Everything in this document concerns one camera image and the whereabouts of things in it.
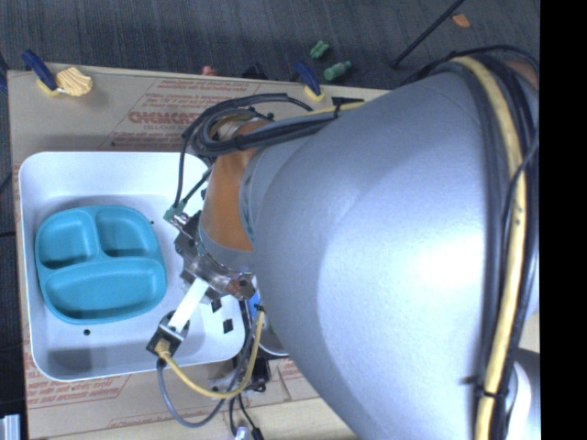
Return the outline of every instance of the blue plate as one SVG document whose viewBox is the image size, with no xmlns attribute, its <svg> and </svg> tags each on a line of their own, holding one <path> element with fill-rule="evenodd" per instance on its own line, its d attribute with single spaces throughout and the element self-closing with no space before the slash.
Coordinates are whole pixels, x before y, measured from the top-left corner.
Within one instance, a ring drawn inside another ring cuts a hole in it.
<svg viewBox="0 0 587 440">
<path fill-rule="evenodd" d="M 139 211 L 96 205 L 58 212 L 35 240 L 40 289 L 49 309 L 76 325 L 143 314 L 165 295 L 155 232 Z"/>
</svg>

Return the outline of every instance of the cable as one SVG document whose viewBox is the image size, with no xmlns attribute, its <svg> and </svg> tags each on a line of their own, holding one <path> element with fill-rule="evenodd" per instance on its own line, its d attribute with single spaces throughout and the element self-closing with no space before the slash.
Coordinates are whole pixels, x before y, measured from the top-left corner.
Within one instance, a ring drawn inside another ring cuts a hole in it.
<svg viewBox="0 0 587 440">
<path fill-rule="evenodd" d="M 502 380 L 498 389 L 499 393 L 506 394 L 509 380 L 512 377 L 515 363 L 515 353 L 519 347 L 520 339 L 524 329 L 527 309 L 531 297 L 532 287 L 537 266 L 538 241 L 539 241 L 539 214 L 538 214 L 538 150 L 539 150 L 539 129 L 538 121 L 534 120 L 531 110 L 522 88 L 519 74 L 511 67 L 500 60 L 496 60 L 487 54 L 480 54 L 475 57 L 495 76 L 496 80 L 504 87 L 504 94 L 508 94 L 508 103 L 513 112 L 517 135 L 520 139 L 520 148 L 524 152 L 522 164 L 518 167 L 515 175 L 510 181 L 505 199 L 505 207 L 502 216 L 503 223 L 503 247 L 504 254 L 508 248 L 508 237 L 511 228 L 512 210 L 515 206 L 514 192 L 522 172 L 526 173 L 526 249 L 522 269 L 522 277 L 519 284 L 519 296 L 515 310 L 510 342 L 506 350 Z M 495 409 L 492 418 L 491 432 L 497 438 L 505 438 L 507 435 L 507 411 L 505 396 L 499 396 L 495 401 Z"/>
<path fill-rule="evenodd" d="M 501 134 L 497 126 L 495 113 L 490 106 L 486 92 L 477 77 L 462 65 L 455 62 L 447 62 L 436 67 L 431 74 L 452 72 L 457 74 L 467 85 L 477 107 L 483 135 L 485 149 L 486 181 L 488 187 L 488 226 L 486 238 L 486 266 L 483 289 L 482 306 L 482 333 L 481 348 L 477 360 L 479 380 L 485 376 L 487 363 L 491 353 L 495 320 L 500 298 L 500 274 L 502 267 L 502 228 L 501 210 L 503 192 L 501 191 L 501 171 L 497 159 L 502 156 Z"/>
<path fill-rule="evenodd" d="M 0 92 L 2 92 L 5 96 L 8 96 L 8 64 L 4 56 L 2 55 L 2 51 L 0 50 Z"/>
<path fill-rule="evenodd" d="M 240 404 L 240 410 L 242 411 L 243 414 L 245 414 L 245 417 L 247 418 L 247 420 L 249 421 L 250 426 L 253 429 L 257 429 L 257 425 L 255 425 L 255 423 L 253 422 L 253 420 L 249 417 L 249 415 L 247 414 L 247 411 L 245 410 L 245 404 L 242 401 L 242 393 L 238 394 L 238 404 Z"/>
<path fill-rule="evenodd" d="M 235 410 L 235 401 L 237 397 L 235 396 L 228 402 L 228 420 L 230 421 L 230 432 L 236 437 L 237 436 L 237 427 L 235 426 L 235 420 L 233 418 L 234 410 Z"/>
<path fill-rule="evenodd" d="M 521 155 L 519 139 L 515 132 L 514 121 L 508 109 L 507 102 L 497 85 L 497 82 L 489 71 L 475 59 L 459 57 L 454 59 L 471 70 L 482 82 L 492 102 L 493 109 L 498 115 L 499 125 L 502 129 L 506 157 L 510 176 L 513 177 L 523 159 Z M 475 424 L 475 439 L 490 438 L 490 425 L 493 415 L 495 397 L 502 381 L 506 348 L 512 333 L 515 319 L 515 304 L 517 302 L 519 282 L 522 275 L 526 240 L 526 175 L 520 174 L 515 188 L 515 202 L 512 213 L 515 226 L 510 230 L 508 243 L 508 256 L 504 269 L 504 292 L 500 305 L 497 327 L 493 339 L 492 353 L 483 383 L 484 394 L 481 396 L 478 406 L 477 421 Z"/>
<path fill-rule="evenodd" d="M 10 178 L 12 178 L 12 171 L 10 171 L 6 177 L 2 180 L 2 182 L 0 182 L 0 191 L 2 191 L 4 189 L 4 187 L 8 184 L 8 182 L 10 181 Z"/>
<path fill-rule="evenodd" d="M 209 139 L 209 135 L 207 136 L 205 132 L 213 127 L 213 123 L 206 123 L 198 131 L 198 136 L 194 139 L 193 147 L 198 156 L 215 158 L 236 151 L 268 147 L 297 138 L 307 137 L 316 133 L 334 119 L 334 113 L 332 112 L 294 117 L 270 123 L 244 136 L 237 136 L 221 141 Z"/>
<path fill-rule="evenodd" d="M 185 197 L 183 197 L 182 202 L 186 203 L 192 198 L 192 196 L 197 192 L 198 189 L 202 187 L 202 185 L 208 180 L 210 174 L 212 173 L 212 168 L 208 168 L 205 173 L 202 175 L 202 179 L 196 183 L 196 185 L 188 192 Z"/>
<path fill-rule="evenodd" d="M 234 374 L 232 380 L 230 381 L 230 383 L 228 383 L 228 390 L 229 391 L 232 390 L 232 387 L 238 381 L 238 377 L 239 377 L 240 372 L 242 370 L 242 366 L 244 365 L 244 362 L 247 359 L 247 354 L 249 353 L 250 346 L 253 342 L 253 335 L 254 335 L 254 331 L 251 328 L 251 330 L 249 330 L 249 334 L 247 335 L 247 340 L 245 341 L 245 345 L 243 346 L 242 350 L 240 351 L 240 360 L 238 361 L 237 367 L 235 368 L 235 374 Z M 163 369 L 165 368 L 165 365 L 166 365 L 165 361 L 162 358 L 157 359 L 157 379 L 159 381 L 159 388 L 161 391 L 161 396 L 163 398 L 163 401 L 165 402 L 165 405 L 167 406 L 168 411 L 171 413 L 173 418 L 177 422 L 179 422 L 181 425 L 183 425 L 185 427 L 189 427 L 189 428 L 202 427 L 202 426 L 208 424 L 214 418 L 214 416 L 218 413 L 218 411 L 220 411 L 220 409 L 222 408 L 222 405 L 225 402 L 225 399 L 220 400 L 220 402 L 216 405 L 214 410 L 212 412 L 210 412 L 204 420 L 202 420 L 200 422 L 196 422 L 196 423 L 191 423 L 189 421 L 186 421 L 185 419 L 182 418 L 182 416 L 173 407 L 172 400 L 169 396 L 169 393 L 167 392 L 167 388 L 165 387 L 165 378 L 163 377 Z"/>
<path fill-rule="evenodd" d="M 253 348 L 251 350 L 250 359 L 249 359 L 249 366 L 247 367 L 247 371 L 245 372 L 244 379 L 242 380 L 240 385 L 238 385 L 238 387 L 234 390 L 228 390 L 225 392 L 218 392 L 218 391 L 212 391 L 212 390 L 209 390 L 209 389 L 204 388 L 202 386 L 196 385 L 188 378 L 188 376 L 183 372 L 183 370 L 179 367 L 179 365 L 177 365 L 177 363 L 175 362 L 175 360 L 173 360 L 173 357 L 168 350 L 158 351 L 159 357 L 162 358 L 172 368 L 173 372 L 180 378 L 180 380 L 182 380 L 183 383 L 185 383 L 185 385 L 187 385 L 192 390 L 194 390 L 204 396 L 211 397 L 211 398 L 218 398 L 218 399 L 231 398 L 232 396 L 236 396 L 241 391 L 243 391 L 247 387 L 247 385 L 249 384 L 250 377 L 252 375 L 253 368 L 255 366 L 254 362 L 255 362 L 255 359 L 257 358 L 257 352 L 259 350 L 260 332 L 263 328 L 263 319 L 264 319 L 264 310 L 259 309 L 258 316 L 257 316 L 257 324 L 256 324 L 257 327 L 255 330 L 255 342 L 253 343 Z"/>
<path fill-rule="evenodd" d="M 207 143 L 213 142 L 213 136 L 216 133 L 216 130 L 213 128 L 208 129 L 206 126 L 213 127 L 219 120 L 228 120 L 227 118 L 230 117 L 233 117 L 235 120 L 250 121 L 251 119 L 258 117 L 258 113 L 254 110 L 243 109 L 240 107 L 227 108 L 208 117 L 198 131 L 198 135 L 201 133 Z"/>
<path fill-rule="evenodd" d="M 224 111 L 226 109 L 238 108 L 243 106 L 251 106 L 260 103 L 273 103 L 273 102 L 281 102 L 281 103 L 291 103 L 294 105 L 298 105 L 302 107 L 306 111 L 312 111 L 312 108 L 295 98 L 290 97 L 287 93 L 264 93 L 264 94 L 254 94 L 252 96 L 245 96 L 242 98 L 234 98 L 228 99 L 221 103 L 215 104 L 214 106 L 208 107 L 204 110 L 204 112 L 199 115 L 190 126 L 188 126 L 183 131 L 183 146 L 182 151 L 180 153 L 180 161 L 179 161 L 179 173 L 178 173 L 178 183 L 177 183 L 177 192 L 175 194 L 175 201 L 173 202 L 173 207 L 177 207 L 180 203 L 182 198 L 182 188 L 183 188 L 183 164 L 185 163 L 185 154 L 187 153 L 188 146 L 190 141 L 192 140 L 192 135 L 194 132 L 198 130 L 204 121 L 206 121 L 210 116 Z"/>
<path fill-rule="evenodd" d="M 498 44 L 498 45 L 494 45 L 494 46 L 486 46 L 486 47 L 476 48 L 476 49 L 466 49 L 466 50 L 460 50 L 460 51 L 453 50 L 447 56 L 445 56 L 441 59 L 435 60 L 431 63 L 428 63 L 427 65 L 425 65 L 424 67 L 422 67 L 418 71 L 416 71 L 415 73 L 411 74 L 405 80 L 400 82 L 400 86 L 403 86 L 403 85 L 409 84 L 409 83 L 413 83 L 417 80 L 421 80 L 422 78 L 427 77 L 428 74 L 431 73 L 438 65 L 445 63 L 447 61 L 450 61 L 450 60 L 454 59 L 455 57 L 463 57 L 463 56 L 469 56 L 469 55 L 474 55 L 474 54 L 483 54 L 483 53 L 498 52 L 498 51 L 509 53 L 509 54 L 514 54 L 517 57 L 520 57 L 520 58 L 524 59 L 525 61 L 527 61 L 532 66 L 534 71 L 536 72 L 538 80 L 539 80 L 538 61 L 529 52 L 522 50 L 522 49 L 519 49 L 515 46 L 509 46 L 506 44 Z"/>
</svg>

